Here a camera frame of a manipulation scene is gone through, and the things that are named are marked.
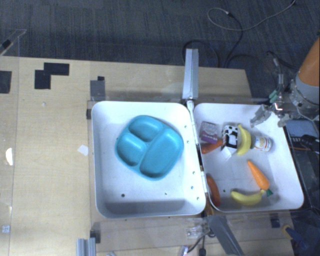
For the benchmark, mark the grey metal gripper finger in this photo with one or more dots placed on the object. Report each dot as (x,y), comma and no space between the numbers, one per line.
(283,119)
(261,113)

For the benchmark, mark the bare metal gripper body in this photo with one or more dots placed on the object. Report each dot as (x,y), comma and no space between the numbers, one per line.
(291,105)

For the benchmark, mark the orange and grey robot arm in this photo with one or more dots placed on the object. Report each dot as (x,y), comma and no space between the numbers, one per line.
(311,72)

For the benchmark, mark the yellow banana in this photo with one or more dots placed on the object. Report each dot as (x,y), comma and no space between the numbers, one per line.
(247,198)
(245,142)

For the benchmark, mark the black and white carton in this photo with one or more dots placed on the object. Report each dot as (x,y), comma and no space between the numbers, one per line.
(230,140)

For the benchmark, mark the purple packet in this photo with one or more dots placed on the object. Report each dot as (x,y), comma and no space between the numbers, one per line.
(208,131)

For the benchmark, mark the white plastic tray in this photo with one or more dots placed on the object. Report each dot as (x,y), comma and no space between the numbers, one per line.
(150,197)
(282,180)

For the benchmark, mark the orange carrot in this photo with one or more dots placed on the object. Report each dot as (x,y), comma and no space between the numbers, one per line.
(258,175)

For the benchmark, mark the red sausage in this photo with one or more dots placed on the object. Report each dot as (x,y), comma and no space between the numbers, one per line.
(213,191)
(210,147)

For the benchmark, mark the blue divided plate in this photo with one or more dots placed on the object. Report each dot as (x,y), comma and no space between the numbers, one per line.
(150,147)

